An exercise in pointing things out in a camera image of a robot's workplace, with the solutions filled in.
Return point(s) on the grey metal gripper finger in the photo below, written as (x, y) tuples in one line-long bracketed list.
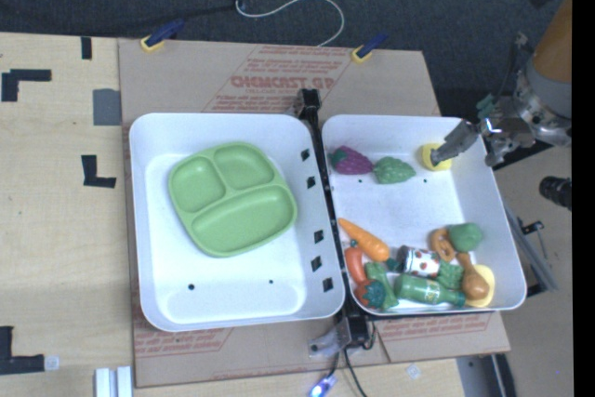
[(458, 137), (496, 151)]

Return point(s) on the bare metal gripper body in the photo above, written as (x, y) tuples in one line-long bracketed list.
[(520, 125)]

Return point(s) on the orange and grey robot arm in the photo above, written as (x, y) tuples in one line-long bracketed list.
[(555, 42)]

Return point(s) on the yellow toy lemon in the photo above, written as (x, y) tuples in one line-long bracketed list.
[(427, 153)]

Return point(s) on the white plastic tray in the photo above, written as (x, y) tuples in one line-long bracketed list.
[(404, 204), (232, 293)]

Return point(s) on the green toy pear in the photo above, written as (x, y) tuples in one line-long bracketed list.
[(465, 237)]

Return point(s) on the orange toy pretzel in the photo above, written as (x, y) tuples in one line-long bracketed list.
[(439, 242)]

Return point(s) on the yellow round toy piece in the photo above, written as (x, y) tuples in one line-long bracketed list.
[(488, 274)]

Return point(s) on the white can with strawberry print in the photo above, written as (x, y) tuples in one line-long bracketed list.
[(420, 261)]

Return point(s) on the green toy lettuce leaf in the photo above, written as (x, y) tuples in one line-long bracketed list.
[(450, 275)]

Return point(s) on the brown toy chicken drumstick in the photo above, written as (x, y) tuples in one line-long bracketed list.
[(475, 283)]

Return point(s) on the orange toy carrot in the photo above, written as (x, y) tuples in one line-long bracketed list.
[(367, 242)]

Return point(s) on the green toy bottle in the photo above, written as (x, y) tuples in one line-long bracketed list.
[(423, 289)]

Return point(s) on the red toy chili pepper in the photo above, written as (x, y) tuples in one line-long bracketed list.
[(354, 265)]

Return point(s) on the green divided plate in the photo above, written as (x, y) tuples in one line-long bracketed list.
[(232, 200)]

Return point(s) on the brown cardboard board red print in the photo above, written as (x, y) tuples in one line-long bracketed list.
[(186, 74)]

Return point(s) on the black cylinder on white bracket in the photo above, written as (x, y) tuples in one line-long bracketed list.
[(555, 190)]

